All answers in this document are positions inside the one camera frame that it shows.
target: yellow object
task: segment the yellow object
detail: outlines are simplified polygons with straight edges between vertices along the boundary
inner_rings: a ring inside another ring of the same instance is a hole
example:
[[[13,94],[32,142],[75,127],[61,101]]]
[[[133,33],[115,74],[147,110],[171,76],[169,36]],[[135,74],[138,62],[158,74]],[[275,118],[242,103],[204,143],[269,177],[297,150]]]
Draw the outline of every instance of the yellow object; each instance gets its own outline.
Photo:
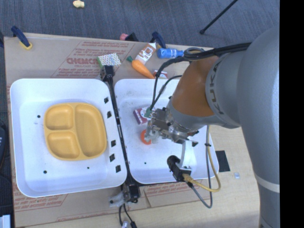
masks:
[[[92,159],[106,150],[104,120],[87,103],[56,104],[44,115],[44,133],[49,152],[66,161]]]
[[[132,67],[147,78],[155,78],[153,74],[146,68],[146,66],[137,59],[132,61]]]
[[[84,8],[85,2],[82,2],[81,0],[76,0],[73,2],[74,7],[76,8]]]
[[[19,41],[19,44],[26,50],[31,50],[33,47],[33,44],[29,42],[29,46],[26,47],[21,41]]]
[[[208,188],[204,185],[202,185],[201,183],[199,183],[198,181],[195,181],[189,174],[183,174],[183,178],[186,182],[191,182],[192,184],[196,184],[198,185],[199,187],[209,191],[209,192],[218,192],[220,189],[221,189],[221,184],[220,184],[220,180],[219,180],[219,177],[217,175],[217,172],[215,171],[215,168],[214,168],[214,165],[213,165],[213,161],[212,161],[212,158],[211,158],[211,153],[210,153],[210,148],[209,146],[206,146],[206,148],[208,148],[208,156],[209,156],[209,159],[210,159],[210,163],[211,163],[211,167],[212,167],[212,170],[213,170],[213,173],[215,175],[215,178],[217,179],[218,181],[218,188],[217,189],[211,189],[211,188]]]

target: gray carpet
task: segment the gray carpet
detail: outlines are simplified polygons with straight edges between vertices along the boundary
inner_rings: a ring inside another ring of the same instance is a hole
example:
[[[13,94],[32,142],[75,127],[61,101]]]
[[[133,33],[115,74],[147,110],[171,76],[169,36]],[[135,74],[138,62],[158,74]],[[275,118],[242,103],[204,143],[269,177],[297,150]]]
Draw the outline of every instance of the gray carpet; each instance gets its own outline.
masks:
[[[154,31],[167,44],[222,47],[251,42],[280,20],[280,0],[239,0],[204,35],[207,26],[233,0],[0,0],[0,31],[119,39],[134,32],[150,41]],[[7,125],[4,50],[0,47],[0,119]],[[9,151],[0,170],[0,216],[11,213]]]

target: pink object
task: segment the pink object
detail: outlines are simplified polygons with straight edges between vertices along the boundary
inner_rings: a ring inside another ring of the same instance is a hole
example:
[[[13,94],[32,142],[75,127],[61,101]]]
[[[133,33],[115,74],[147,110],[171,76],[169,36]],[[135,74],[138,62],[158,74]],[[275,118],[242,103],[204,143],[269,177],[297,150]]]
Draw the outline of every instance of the pink object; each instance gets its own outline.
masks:
[[[129,35],[123,33],[123,34],[120,35],[119,39],[120,40],[125,40],[128,36]]]

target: cardboard surface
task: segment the cardboard surface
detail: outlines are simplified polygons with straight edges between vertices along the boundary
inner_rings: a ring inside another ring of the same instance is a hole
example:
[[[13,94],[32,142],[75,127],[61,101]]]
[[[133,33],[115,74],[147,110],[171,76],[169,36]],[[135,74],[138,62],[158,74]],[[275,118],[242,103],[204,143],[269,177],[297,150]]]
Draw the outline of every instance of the cardboard surface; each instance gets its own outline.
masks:
[[[135,58],[146,45],[144,42],[113,41],[92,38],[73,38],[52,35],[25,33],[33,44],[29,51],[22,48],[18,38],[5,38],[5,61],[8,91],[9,123],[10,86],[21,78],[99,78],[100,66],[97,56],[116,53],[122,65],[117,69],[114,82],[122,78],[142,78],[131,63],[128,56]],[[176,49],[187,47],[174,46]],[[146,63],[152,72],[158,69],[166,59],[157,58],[156,54]],[[168,78],[182,73],[188,62],[168,67]],[[64,220],[73,220],[113,214],[118,207],[110,208],[108,197],[120,192],[120,187],[105,190],[93,190],[42,198],[24,196],[16,185],[14,162],[14,143],[10,129],[10,148],[13,174],[14,210],[16,227],[32,226]],[[198,190],[204,199],[209,193]],[[198,200],[193,191],[185,183],[166,183],[141,187],[141,197],[137,204],[130,205],[130,210],[146,209],[170,204]]]

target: black stand leg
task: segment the black stand leg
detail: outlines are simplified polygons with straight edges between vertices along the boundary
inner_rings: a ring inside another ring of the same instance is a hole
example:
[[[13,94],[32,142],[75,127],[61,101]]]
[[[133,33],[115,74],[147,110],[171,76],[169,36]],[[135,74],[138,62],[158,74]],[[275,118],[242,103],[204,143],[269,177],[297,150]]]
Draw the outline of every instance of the black stand leg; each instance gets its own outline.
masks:
[[[204,29],[200,31],[200,34],[204,34],[205,31],[215,22],[217,21],[233,4],[235,4],[238,0],[233,0],[219,15],[217,15]]]
[[[0,31],[0,47],[4,47],[4,35],[2,34],[2,32]]]

